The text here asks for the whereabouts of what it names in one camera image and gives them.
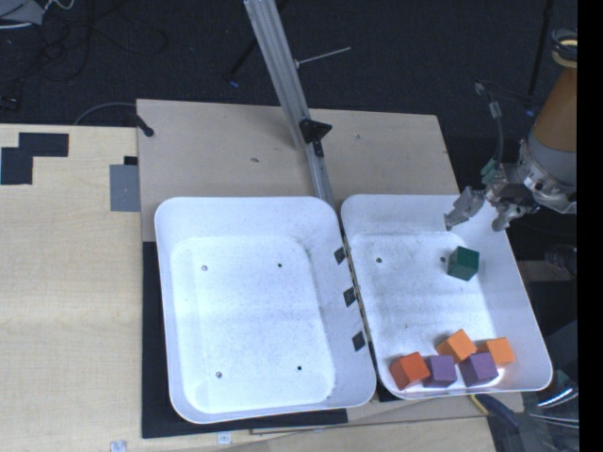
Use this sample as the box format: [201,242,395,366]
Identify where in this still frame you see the white plastic tray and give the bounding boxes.
[154,195,378,426]
[339,193,554,401]

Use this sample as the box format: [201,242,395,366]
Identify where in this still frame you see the pale wooden board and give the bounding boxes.
[136,99,525,442]

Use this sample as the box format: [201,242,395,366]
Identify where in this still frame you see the purple cube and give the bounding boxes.
[458,351,500,388]
[422,354,459,389]

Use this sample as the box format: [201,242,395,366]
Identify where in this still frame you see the orange cube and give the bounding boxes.
[434,328,479,364]
[388,350,432,392]
[476,336,516,367]

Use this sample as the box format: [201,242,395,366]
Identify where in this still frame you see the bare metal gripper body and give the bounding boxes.
[484,153,578,215]

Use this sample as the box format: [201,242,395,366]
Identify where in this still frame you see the green cube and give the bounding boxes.
[446,246,481,283]

